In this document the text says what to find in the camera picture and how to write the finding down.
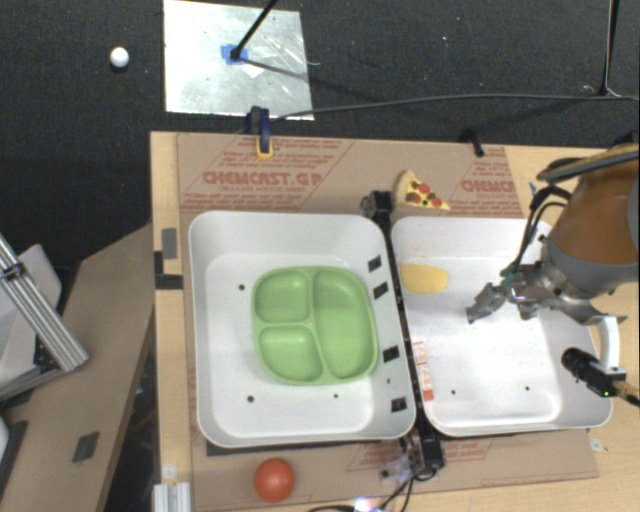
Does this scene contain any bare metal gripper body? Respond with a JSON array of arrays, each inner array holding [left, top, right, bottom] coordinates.
[[503, 261, 602, 326]]

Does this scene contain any black cylinder on white bracket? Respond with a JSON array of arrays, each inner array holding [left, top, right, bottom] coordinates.
[[560, 314, 629, 399]]

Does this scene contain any white plastic tray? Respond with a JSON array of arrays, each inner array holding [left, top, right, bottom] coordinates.
[[389, 215, 614, 439], [187, 209, 418, 449]]

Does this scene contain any red ball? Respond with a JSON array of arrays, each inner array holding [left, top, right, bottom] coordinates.
[[252, 457, 297, 504]]

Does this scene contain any black block with thin wires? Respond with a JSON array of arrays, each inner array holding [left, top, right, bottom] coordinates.
[[361, 189, 397, 219], [416, 433, 447, 472]]

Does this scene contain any yellow oval biscuit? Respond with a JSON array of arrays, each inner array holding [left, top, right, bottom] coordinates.
[[399, 263, 450, 296]]

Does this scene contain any brown cardboard board, red print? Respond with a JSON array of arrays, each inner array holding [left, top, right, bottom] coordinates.
[[175, 131, 601, 497]]

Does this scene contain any green divided plate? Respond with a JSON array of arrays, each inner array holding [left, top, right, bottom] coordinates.
[[250, 265, 379, 387]]

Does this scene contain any thin black and white rod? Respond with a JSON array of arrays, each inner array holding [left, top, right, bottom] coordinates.
[[374, 209, 437, 451]]

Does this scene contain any toy pizza slice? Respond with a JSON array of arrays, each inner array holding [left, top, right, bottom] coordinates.
[[394, 168, 452, 212]]

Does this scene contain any shiny metal sheet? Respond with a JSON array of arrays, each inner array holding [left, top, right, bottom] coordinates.
[[163, 0, 316, 122]]

